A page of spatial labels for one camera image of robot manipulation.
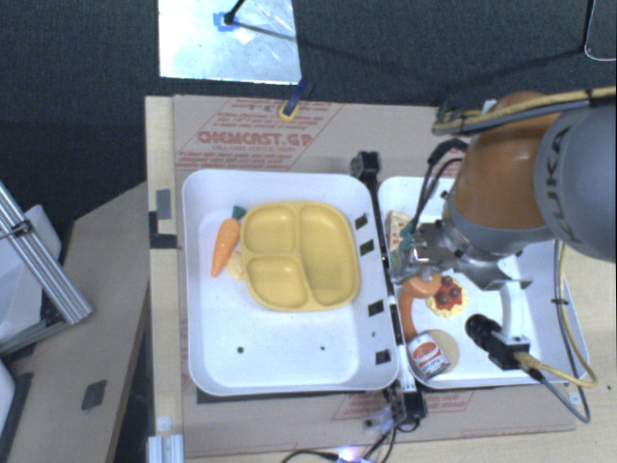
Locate white plastic tray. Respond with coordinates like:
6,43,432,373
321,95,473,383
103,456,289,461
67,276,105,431
181,168,401,397
377,176,591,391

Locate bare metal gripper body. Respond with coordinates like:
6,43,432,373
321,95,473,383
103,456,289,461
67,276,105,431
406,220,478,273

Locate small orange and white can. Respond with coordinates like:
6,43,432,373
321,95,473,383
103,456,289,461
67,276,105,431
406,332,452,382

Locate orange sausage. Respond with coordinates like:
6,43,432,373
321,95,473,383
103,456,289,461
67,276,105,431
397,274,443,342

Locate spaghetti with meatballs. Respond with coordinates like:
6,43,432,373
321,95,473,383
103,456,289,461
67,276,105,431
425,276,469,319

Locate thin black and white rod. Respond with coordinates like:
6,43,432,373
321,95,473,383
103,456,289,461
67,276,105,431
363,171,414,395

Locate black cylinder on white bracket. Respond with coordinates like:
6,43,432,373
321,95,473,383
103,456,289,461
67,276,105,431
464,279,534,371

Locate pale yellow biscuit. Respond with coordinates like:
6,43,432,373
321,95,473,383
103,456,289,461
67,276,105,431
226,251,248,282

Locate round beige biscuit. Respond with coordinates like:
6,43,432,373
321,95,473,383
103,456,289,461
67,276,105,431
425,329,461,368

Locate orange carrot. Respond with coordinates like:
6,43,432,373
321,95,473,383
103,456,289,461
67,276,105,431
210,204,248,279

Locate yellow divided plate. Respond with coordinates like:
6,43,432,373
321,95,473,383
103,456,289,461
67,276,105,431
238,200,362,313

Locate pizza slice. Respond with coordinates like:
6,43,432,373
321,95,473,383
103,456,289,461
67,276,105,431
385,209,415,260

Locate brown cardboard board red print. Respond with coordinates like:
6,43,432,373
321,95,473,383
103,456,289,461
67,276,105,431
172,94,577,458

